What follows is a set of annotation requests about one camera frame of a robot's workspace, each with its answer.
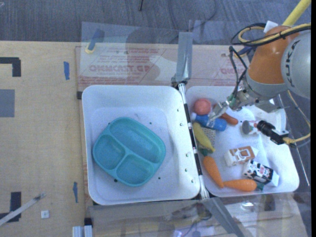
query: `red object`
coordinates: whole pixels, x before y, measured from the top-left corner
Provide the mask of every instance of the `red object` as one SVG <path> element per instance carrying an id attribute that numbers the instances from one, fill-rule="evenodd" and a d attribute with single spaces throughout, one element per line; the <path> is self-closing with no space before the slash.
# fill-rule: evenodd
<path id="1" fill-rule="evenodd" d="M 206 115 L 211 112 L 212 104 L 206 98 L 200 98 L 194 103 L 194 112 L 197 115 Z"/>

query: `wooden surface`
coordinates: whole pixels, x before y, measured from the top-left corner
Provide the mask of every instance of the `wooden surface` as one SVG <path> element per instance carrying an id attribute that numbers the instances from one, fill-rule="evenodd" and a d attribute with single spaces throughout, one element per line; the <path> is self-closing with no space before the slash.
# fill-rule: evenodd
<path id="1" fill-rule="evenodd" d="M 0 236 L 71 236 L 73 226 L 84 225 L 76 45 L 0 42 L 0 57 L 22 61 L 21 77 L 12 77 L 11 65 L 0 65 L 0 89 L 15 90 L 14 117 L 0 118 L 0 213 L 9 212 L 11 192 L 21 192 L 22 205 L 47 194 L 19 222 L 0 227 Z M 42 210 L 49 210 L 48 219 L 41 219 Z"/>

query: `gray square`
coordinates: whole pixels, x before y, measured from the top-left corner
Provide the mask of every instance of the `gray square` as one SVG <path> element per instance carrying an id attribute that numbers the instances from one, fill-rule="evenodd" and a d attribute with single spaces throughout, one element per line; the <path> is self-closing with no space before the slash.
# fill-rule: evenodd
<path id="1" fill-rule="evenodd" d="M 14 89 L 0 89 L 0 118 L 14 117 Z"/>

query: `blue bottle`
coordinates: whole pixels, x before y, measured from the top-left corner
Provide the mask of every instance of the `blue bottle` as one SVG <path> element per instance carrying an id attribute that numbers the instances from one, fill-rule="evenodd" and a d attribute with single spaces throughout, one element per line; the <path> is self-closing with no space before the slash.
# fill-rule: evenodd
<path id="1" fill-rule="evenodd" d="M 217 131 L 224 131 L 227 126 L 227 121 L 223 118 L 216 118 L 210 121 L 208 115 L 197 115 L 196 113 L 191 113 L 191 120 L 200 123 L 201 126 L 210 128 Z"/>

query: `yellow pole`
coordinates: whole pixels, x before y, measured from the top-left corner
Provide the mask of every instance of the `yellow pole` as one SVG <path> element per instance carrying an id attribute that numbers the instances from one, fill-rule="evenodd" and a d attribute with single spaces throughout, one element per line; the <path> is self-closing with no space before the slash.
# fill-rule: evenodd
<path id="1" fill-rule="evenodd" d="M 312 2 L 312 0 L 300 0 L 300 2 L 294 8 L 294 10 L 291 12 L 291 14 L 284 21 L 283 25 L 284 26 L 292 26 L 292 25 L 294 25 L 295 22 L 303 14 L 303 12 L 307 9 L 307 7 L 310 6 L 311 2 Z"/>

